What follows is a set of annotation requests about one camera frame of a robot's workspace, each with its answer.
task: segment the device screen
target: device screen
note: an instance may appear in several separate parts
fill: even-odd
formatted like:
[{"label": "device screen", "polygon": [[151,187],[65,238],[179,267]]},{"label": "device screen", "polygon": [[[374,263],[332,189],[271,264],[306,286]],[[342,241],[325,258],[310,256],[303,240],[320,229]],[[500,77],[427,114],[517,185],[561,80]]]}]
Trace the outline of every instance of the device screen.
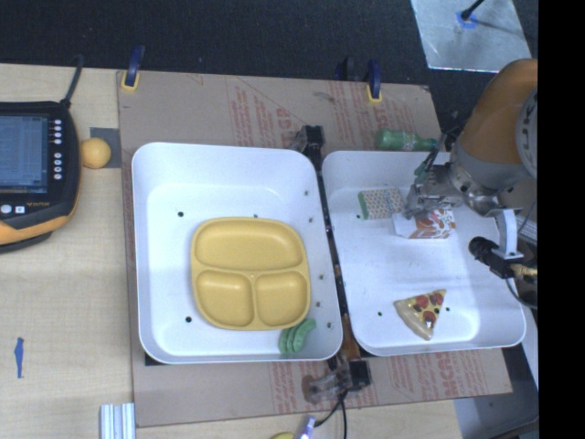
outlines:
[{"label": "device screen", "polygon": [[0,193],[48,189],[48,116],[0,115]]}]

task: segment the white tray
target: white tray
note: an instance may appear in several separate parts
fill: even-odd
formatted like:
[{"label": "white tray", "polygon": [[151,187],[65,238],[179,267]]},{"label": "white tray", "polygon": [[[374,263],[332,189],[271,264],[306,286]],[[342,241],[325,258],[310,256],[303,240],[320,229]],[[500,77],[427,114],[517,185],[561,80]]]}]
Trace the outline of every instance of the white tray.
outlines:
[{"label": "white tray", "polygon": [[[377,356],[514,346],[526,331],[522,306],[505,280],[468,251],[475,236],[499,242],[493,219],[460,206],[453,211],[454,235],[408,240],[394,233],[391,219],[358,217],[360,191],[394,186],[405,198],[426,155],[338,151],[324,160],[328,208],[356,341]],[[447,159],[441,153],[436,164]],[[433,338],[426,341],[406,327],[393,302],[442,288],[447,290],[444,306]]]},{"label": "white tray", "polygon": [[[151,143],[132,161],[138,324],[144,350],[168,364],[321,360],[343,331],[314,167],[291,150]],[[196,228],[220,217],[280,220],[308,256],[317,322],[298,353],[282,355],[281,330],[210,325],[192,295],[189,248]]]}]

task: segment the robotic arm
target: robotic arm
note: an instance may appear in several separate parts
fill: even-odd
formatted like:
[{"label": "robotic arm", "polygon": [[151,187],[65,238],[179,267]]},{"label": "robotic arm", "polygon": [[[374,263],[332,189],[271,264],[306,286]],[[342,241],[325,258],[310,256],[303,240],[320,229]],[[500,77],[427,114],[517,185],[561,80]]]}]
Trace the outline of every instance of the robotic arm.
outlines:
[{"label": "robotic arm", "polygon": [[501,278],[514,276],[517,251],[516,212],[497,202],[527,177],[537,178],[537,60],[506,65],[484,90],[444,165],[425,164],[410,187],[406,218],[464,203],[496,221],[499,245],[485,238],[469,244],[473,256]]}]

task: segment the metal sheet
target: metal sheet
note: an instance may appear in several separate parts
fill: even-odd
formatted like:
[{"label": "metal sheet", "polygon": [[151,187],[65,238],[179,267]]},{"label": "metal sheet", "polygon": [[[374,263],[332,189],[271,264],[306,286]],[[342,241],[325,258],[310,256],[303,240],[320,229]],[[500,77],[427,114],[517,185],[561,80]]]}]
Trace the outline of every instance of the metal sheet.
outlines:
[{"label": "metal sheet", "polygon": [[531,58],[513,1],[484,0],[463,21],[475,1],[410,0],[429,68],[497,73]]}]

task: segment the black device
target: black device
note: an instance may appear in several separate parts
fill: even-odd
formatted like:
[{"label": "black device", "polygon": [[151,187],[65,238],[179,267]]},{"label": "black device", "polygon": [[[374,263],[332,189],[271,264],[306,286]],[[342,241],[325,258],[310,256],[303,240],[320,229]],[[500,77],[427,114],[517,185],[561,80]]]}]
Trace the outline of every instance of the black device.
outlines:
[{"label": "black device", "polygon": [[68,96],[0,102],[0,253],[45,240],[73,215],[81,160]]}]

